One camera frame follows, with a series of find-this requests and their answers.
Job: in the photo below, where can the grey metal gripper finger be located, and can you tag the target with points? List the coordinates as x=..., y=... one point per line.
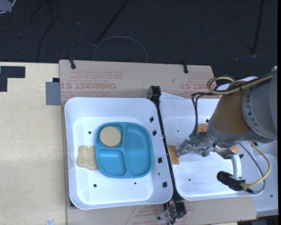
x=183, y=152
x=185, y=144

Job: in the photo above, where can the white plastic tray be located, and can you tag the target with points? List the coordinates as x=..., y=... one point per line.
x=84, y=191
x=199, y=186

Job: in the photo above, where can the brown cardboard board red print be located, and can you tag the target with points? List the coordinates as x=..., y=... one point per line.
x=135, y=78

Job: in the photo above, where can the blue divided plate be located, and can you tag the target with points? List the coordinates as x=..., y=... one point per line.
x=137, y=149

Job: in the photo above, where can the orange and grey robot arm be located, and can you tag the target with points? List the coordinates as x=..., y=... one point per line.
x=234, y=116

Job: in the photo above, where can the round beige biscuit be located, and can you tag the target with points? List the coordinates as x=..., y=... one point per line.
x=110, y=136

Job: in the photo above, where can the orange round toy food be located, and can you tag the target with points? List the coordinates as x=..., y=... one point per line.
x=233, y=149
x=202, y=127

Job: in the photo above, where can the black cylinder on white bracket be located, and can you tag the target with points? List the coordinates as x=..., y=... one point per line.
x=235, y=170

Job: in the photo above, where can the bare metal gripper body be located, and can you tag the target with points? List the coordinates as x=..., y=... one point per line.
x=202, y=145

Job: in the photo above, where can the orange brown rectangular bread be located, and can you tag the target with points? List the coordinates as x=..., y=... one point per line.
x=172, y=156

